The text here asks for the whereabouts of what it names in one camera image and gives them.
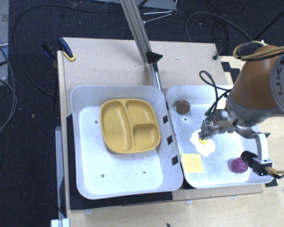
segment purple object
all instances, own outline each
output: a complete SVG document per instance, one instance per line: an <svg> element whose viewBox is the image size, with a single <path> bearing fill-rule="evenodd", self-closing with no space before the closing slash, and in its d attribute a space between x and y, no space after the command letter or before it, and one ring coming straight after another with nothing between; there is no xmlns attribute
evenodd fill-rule
<svg viewBox="0 0 284 227"><path fill-rule="evenodd" d="M231 162L231 168L233 172L243 173L247 170L248 166L238 157Z"/></svg>

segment table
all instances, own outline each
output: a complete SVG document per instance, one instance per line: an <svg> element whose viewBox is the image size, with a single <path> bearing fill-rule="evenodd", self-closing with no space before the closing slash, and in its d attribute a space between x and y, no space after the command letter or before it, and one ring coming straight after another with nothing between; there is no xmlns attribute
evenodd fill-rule
<svg viewBox="0 0 284 227"><path fill-rule="evenodd" d="M71 210L67 157L66 117L71 114L71 91L79 85L151 85L149 68L143 65L134 41L64 38L77 59L68 61L58 52L62 155L66 215L71 227L85 226L284 226L284 178L278 186L261 184L211 189L179 189L173 201L130 206ZM163 92L173 85L203 85L201 70L208 71L217 85L231 84L221 61L235 68L242 62L220 57L214 44L151 41L158 62ZM270 157L284 169L284 118L269 119L260 126L271 132L267 139Z"/></svg>

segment brown round object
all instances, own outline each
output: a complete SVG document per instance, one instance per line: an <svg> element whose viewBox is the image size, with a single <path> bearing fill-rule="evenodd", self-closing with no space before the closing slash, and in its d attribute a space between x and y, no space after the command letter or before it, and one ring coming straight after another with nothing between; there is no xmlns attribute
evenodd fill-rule
<svg viewBox="0 0 284 227"><path fill-rule="evenodd" d="M190 104L186 100L177 101L176 109L177 109L177 113L186 114L190 110Z"/></svg>

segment yellow square block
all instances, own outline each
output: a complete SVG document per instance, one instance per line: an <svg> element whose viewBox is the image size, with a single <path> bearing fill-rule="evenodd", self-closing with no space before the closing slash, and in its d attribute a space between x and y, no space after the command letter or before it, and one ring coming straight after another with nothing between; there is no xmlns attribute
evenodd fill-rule
<svg viewBox="0 0 284 227"><path fill-rule="evenodd" d="M200 154L183 154L182 166L185 173L202 173L202 161Z"/></svg>

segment yellow divided dish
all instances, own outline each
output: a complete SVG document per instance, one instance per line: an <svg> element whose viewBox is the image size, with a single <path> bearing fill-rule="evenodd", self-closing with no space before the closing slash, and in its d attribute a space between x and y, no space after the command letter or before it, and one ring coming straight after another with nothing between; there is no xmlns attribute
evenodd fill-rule
<svg viewBox="0 0 284 227"><path fill-rule="evenodd" d="M102 104L100 123L105 145L118 154L145 152L161 141L152 106L140 99L115 99Z"/></svg>

